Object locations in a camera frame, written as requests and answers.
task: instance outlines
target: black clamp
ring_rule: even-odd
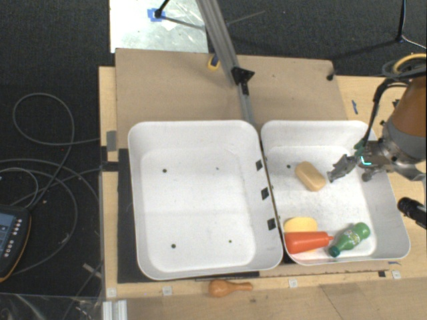
[[[244,95],[249,95],[248,81],[255,75],[253,71],[242,69],[241,67],[234,67],[232,69],[232,75],[234,83],[236,85],[242,86],[242,91]]]

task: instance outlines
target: green bottle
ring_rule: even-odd
[[[365,223],[357,223],[351,229],[345,231],[338,242],[329,248],[329,254],[337,257],[343,250],[351,250],[357,246],[363,239],[368,238],[371,234],[369,226]]]

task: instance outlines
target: wooden table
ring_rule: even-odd
[[[117,130],[115,74],[114,67],[99,68],[103,146],[107,145],[107,132]],[[367,122],[372,96],[382,79],[335,77],[334,80],[347,118]],[[374,126],[377,134],[381,133],[379,120],[388,118],[392,102],[399,99],[402,92],[402,88],[391,89],[383,97]],[[107,158],[117,161],[117,151],[110,149]],[[390,180],[397,200],[403,196],[423,200],[421,183],[411,183],[394,173]],[[426,231],[408,218],[404,218],[404,223],[412,247],[406,258],[395,262],[343,263],[316,268],[293,265],[287,267],[286,274],[251,279],[254,290],[250,293],[234,293],[222,299],[213,299],[207,294],[207,281],[117,283],[117,172],[104,171],[101,182],[105,294],[108,299],[127,299],[129,319],[410,319],[427,316],[424,306]],[[378,271],[383,271],[385,276],[381,277]],[[393,277],[394,271],[399,272],[401,279]],[[297,288],[290,288],[290,279],[297,281]],[[171,287],[173,295],[163,296],[164,287]]]

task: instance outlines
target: black floor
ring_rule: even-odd
[[[230,25],[238,53],[331,59],[338,74],[377,75],[385,62],[423,52],[394,42],[401,0],[219,1],[228,21],[266,11]],[[408,0],[404,34],[423,45],[426,10],[426,0]],[[60,163],[67,152],[66,145],[40,145],[18,133],[13,108],[28,94],[52,94],[64,101],[74,117],[75,141],[99,136],[100,65],[113,65],[108,0],[0,0],[0,161],[18,159],[0,163],[0,170],[21,167],[54,174],[55,167],[22,159]],[[21,128],[38,140],[70,142],[70,120],[57,101],[28,98],[17,107],[16,117]],[[76,172],[99,165],[97,141],[74,145],[65,163]],[[68,176],[64,171],[59,175]],[[10,204],[32,191],[32,180],[24,173],[0,173],[0,177],[0,204]],[[97,190],[98,173],[85,177]],[[41,187],[49,181],[37,178]],[[83,264],[99,265],[98,203],[82,180],[73,179],[67,185],[78,206],[75,233],[46,263],[0,284],[0,293],[75,295],[90,276]],[[34,209],[31,236],[17,271],[57,250],[73,222],[72,196],[63,187],[50,188]],[[93,278],[81,294],[96,295],[99,286],[99,279]]]

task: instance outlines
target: wooden knob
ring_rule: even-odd
[[[209,284],[209,294],[213,297],[223,297],[234,291],[251,291],[252,289],[252,284],[249,282],[233,283],[225,280],[213,280]]]

